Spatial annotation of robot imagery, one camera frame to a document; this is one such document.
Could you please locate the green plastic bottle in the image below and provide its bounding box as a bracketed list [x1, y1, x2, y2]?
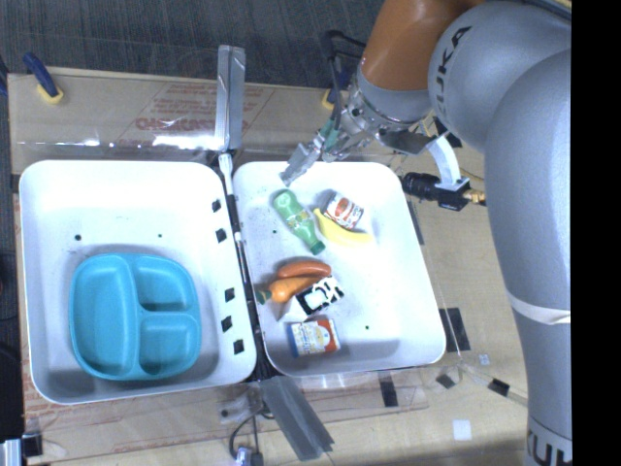
[271, 188, 327, 256]

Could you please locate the white plastic tray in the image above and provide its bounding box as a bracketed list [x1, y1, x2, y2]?
[232, 160, 448, 379]
[17, 158, 258, 406]

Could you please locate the white, orange and blue packet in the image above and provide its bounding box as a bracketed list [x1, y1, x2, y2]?
[286, 317, 343, 358]

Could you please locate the red and white can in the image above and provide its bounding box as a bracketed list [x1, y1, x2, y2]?
[322, 191, 366, 232]

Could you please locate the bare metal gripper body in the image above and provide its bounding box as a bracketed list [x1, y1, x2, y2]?
[317, 83, 416, 163]

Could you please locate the thin black and white rod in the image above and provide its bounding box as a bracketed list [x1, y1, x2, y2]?
[217, 151, 267, 379]

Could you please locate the orange carrot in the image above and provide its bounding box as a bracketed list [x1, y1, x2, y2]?
[255, 275, 322, 306]

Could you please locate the black and white carton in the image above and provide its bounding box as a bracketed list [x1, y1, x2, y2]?
[295, 275, 346, 316]

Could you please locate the blue divided plate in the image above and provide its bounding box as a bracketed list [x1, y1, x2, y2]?
[68, 252, 204, 383]

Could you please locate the yellow banana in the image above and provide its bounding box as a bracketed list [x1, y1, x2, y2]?
[311, 207, 376, 249]

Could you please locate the brown cardboard board, red print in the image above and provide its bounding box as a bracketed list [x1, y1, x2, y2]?
[6, 65, 531, 466]

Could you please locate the black cylinder on white bracket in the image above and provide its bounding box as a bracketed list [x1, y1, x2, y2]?
[401, 133, 473, 212]

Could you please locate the brown sausage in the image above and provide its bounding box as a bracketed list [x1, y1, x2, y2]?
[276, 259, 333, 281]

